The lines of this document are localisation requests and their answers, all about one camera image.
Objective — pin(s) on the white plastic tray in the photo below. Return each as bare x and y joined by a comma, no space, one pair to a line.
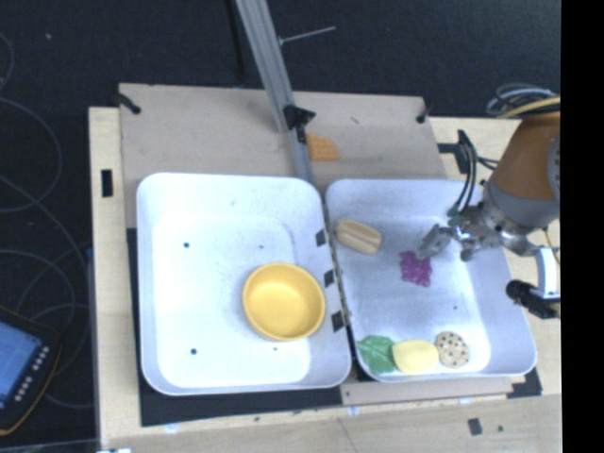
401,309
198,300

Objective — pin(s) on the tan bread roll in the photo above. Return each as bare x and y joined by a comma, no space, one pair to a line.
358,237

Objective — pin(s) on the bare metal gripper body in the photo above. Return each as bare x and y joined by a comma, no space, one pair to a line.
486,236

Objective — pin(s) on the brown cardboard board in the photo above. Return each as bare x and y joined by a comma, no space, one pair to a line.
212,130

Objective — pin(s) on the purple grapes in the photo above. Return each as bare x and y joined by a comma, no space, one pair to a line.
416,269

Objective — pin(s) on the yellow cheese slice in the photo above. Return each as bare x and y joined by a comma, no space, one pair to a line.
415,357

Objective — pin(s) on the black cylinder on white bracket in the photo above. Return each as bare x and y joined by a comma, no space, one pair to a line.
531,295

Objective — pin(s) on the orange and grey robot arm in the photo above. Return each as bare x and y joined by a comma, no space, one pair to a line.
526,158

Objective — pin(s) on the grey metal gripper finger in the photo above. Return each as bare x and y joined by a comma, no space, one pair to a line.
448,240
428,243

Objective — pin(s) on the tan chocolate chip biscuit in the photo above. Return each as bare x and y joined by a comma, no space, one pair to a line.
452,349

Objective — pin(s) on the orange toast slice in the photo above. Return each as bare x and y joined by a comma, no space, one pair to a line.
322,148

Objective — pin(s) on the green lettuce leaf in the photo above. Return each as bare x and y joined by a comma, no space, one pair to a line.
375,353

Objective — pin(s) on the yellow bowl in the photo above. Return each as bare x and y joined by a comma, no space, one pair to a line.
283,302

